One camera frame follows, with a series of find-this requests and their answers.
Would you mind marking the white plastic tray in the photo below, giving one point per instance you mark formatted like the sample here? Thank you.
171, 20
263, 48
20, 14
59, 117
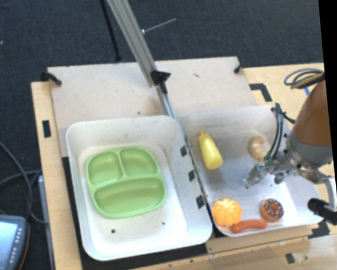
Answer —
238, 181
176, 219

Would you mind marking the yellow squeeze bottle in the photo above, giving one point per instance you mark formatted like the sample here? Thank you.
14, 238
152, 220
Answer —
210, 154

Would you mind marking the brown sprinkled doughnut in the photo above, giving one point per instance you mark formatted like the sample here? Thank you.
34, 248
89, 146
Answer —
271, 210

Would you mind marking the beige croissant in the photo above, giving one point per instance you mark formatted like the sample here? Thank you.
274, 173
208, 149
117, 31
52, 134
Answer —
257, 148

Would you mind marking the green divided plate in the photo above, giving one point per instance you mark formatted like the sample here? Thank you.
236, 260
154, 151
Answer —
127, 194

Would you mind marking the pale flat board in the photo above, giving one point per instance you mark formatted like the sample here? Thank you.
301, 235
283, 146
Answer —
108, 92

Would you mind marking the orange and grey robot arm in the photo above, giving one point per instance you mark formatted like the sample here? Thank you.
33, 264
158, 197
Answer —
312, 123

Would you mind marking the thin black rod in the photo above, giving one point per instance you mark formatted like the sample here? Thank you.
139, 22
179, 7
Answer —
200, 184

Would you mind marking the orange sausage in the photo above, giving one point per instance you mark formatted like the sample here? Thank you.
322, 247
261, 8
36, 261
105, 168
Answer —
249, 225

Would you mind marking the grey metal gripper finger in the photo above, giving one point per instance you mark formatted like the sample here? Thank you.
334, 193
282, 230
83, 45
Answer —
280, 178
254, 177

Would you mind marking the black cylinder on white bracket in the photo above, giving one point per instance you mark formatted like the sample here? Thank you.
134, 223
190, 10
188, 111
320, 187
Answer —
322, 208

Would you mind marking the orange pumpkin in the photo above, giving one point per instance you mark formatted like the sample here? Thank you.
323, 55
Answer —
227, 212

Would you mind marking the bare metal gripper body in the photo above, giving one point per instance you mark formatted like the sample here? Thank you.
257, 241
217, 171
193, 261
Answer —
295, 163

